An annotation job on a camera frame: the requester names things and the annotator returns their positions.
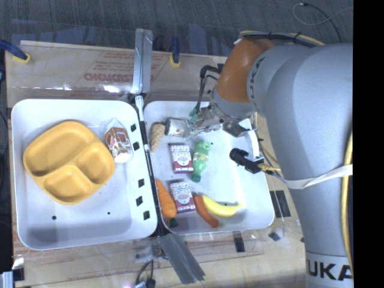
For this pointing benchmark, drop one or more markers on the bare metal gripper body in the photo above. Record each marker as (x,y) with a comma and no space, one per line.
(211,117)

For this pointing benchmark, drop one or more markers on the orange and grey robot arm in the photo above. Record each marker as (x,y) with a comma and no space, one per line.
(300,115)

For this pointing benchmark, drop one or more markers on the green plastic bottle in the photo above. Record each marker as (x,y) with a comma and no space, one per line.
(200,160)

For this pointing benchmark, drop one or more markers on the red and white carton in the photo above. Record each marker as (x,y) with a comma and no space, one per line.
(181,159)
(182,197)

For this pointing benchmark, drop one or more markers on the beige toy bread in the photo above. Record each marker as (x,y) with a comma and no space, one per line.
(157,136)

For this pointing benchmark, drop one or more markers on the white plastic tray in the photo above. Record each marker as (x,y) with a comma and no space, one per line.
(90,226)
(228,187)

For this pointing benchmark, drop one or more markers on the yellow banana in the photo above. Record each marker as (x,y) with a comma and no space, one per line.
(220,209)

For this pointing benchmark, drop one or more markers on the white and brown carton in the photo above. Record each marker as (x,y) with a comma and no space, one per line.
(119,142)

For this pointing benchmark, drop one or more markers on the orange carrot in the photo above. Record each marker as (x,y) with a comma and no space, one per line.
(166,201)

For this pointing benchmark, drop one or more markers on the orange sausage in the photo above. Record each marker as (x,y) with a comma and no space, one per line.
(205,213)

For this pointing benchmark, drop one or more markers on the brown cardboard board red print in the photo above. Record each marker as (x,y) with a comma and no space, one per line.
(90,70)

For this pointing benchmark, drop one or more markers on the yellow divided plate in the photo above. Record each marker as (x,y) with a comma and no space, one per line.
(64,160)

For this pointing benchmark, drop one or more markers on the black cylinder on white bracket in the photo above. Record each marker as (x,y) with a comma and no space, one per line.
(244,160)

